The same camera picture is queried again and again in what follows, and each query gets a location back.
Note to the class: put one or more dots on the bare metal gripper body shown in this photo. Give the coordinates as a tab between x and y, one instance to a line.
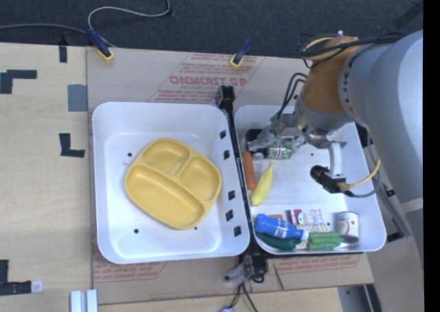
292	129

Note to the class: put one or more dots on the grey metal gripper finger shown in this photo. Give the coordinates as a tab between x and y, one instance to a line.
259	140
298	142

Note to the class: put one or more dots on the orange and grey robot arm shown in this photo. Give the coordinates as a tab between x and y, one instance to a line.
385	104

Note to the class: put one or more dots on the green and white can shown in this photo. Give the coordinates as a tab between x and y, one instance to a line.
279	152

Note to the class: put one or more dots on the orange carrot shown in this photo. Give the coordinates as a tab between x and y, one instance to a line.
249	169

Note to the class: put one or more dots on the thin black and white rod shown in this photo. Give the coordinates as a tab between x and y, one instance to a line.
240	173

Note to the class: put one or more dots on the yellow banana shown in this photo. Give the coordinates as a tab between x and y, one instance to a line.
263	185

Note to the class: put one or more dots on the white plastic tray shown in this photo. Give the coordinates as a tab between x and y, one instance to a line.
113	235
295	190

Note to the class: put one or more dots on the white and red carton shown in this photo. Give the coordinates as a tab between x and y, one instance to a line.
307	217

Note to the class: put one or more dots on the small orange packet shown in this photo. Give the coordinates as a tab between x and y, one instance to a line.
275	216

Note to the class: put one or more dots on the beige waffle biscuit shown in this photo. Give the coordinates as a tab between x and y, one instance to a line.
311	228

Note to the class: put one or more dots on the blue bottle with white cap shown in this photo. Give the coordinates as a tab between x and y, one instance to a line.
275	227

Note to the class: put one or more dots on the white can with orange print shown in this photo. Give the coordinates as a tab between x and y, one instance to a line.
347	223

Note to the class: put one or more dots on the green bean bundle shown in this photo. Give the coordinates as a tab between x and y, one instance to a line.
323	240

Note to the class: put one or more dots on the dark green cucumber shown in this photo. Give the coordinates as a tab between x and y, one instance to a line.
278	242

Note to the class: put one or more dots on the yellow divided plate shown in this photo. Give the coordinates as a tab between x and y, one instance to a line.
165	190

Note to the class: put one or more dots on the brown cardboard board red print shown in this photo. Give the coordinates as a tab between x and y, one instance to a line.
144	80

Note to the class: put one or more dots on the black cylinder on white bracket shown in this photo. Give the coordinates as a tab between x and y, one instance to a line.
334	180

